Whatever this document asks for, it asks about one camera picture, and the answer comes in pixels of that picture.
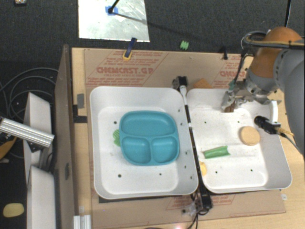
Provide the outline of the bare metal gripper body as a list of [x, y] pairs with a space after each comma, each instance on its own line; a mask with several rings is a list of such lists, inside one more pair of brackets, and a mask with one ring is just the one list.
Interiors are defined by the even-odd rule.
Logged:
[[242, 81], [232, 80], [225, 93], [229, 93], [230, 95], [230, 104], [232, 104], [235, 99], [239, 101], [239, 104], [253, 101], [263, 104], [261, 89], [251, 79], [243, 79]]

